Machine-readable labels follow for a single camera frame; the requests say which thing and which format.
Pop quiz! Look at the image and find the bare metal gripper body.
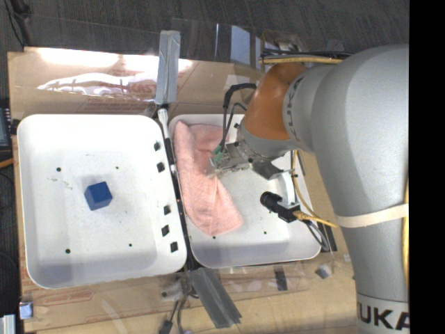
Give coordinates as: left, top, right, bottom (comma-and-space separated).
212, 140, 259, 175

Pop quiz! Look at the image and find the pink towel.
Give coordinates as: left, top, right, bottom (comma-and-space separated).
172, 120, 245, 237

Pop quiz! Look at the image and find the white plastic tray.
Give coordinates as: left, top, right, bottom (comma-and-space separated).
168, 113, 323, 269
16, 113, 188, 289

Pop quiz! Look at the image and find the blue cube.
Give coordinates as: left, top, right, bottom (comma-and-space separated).
83, 181, 114, 212

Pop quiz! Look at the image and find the brown cardboard board, red print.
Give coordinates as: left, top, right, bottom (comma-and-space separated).
6, 46, 359, 334

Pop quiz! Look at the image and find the black cylinder on white bracket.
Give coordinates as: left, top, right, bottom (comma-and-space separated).
252, 161, 302, 224

